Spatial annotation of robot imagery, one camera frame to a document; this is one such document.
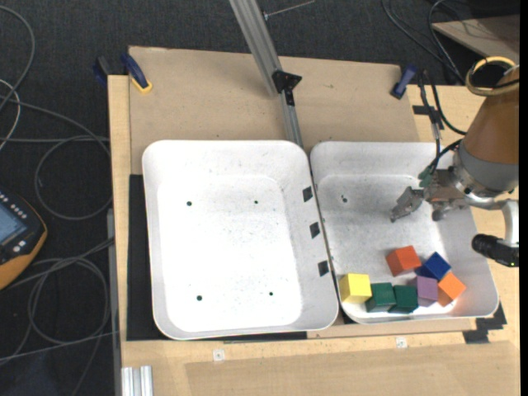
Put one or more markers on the white plastic tray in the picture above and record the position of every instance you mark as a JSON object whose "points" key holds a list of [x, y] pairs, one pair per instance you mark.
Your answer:
{"points": [[367, 229], [231, 254]]}

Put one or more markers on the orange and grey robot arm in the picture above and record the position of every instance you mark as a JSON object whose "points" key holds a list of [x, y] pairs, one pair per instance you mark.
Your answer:
{"points": [[497, 134]]}

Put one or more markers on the black cylinder on white bracket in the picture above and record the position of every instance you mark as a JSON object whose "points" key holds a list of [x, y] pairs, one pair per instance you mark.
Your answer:
{"points": [[493, 246]]}

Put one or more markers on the purple cube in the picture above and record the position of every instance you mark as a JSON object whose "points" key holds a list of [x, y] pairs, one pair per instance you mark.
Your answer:
{"points": [[427, 290]]}

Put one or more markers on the green cube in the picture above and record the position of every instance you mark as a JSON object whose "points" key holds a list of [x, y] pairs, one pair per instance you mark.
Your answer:
{"points": [[381, 296], [405, 298]]}

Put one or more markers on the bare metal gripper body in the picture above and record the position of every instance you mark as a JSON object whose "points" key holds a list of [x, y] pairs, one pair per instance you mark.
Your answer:
{"points": [[447, 188]]}

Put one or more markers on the yellow cube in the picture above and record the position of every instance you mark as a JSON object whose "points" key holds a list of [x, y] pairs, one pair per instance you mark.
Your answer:
{"points": [[354, 288]]}

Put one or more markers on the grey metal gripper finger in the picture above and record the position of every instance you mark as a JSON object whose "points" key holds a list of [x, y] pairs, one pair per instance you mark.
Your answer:
{"points": [[408, 202], [440, 213]]}

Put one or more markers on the brown cardboard board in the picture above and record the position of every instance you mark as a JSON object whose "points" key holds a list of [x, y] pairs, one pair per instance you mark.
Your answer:
{"points": [[206, 97]]}

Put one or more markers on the blue cube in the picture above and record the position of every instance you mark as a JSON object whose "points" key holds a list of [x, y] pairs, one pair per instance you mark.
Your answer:
{"points": [[437, 265]]}

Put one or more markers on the orange cube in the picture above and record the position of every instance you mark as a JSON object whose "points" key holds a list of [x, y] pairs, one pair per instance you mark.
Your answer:
{"points": [[451, 288], [402, 260]]}

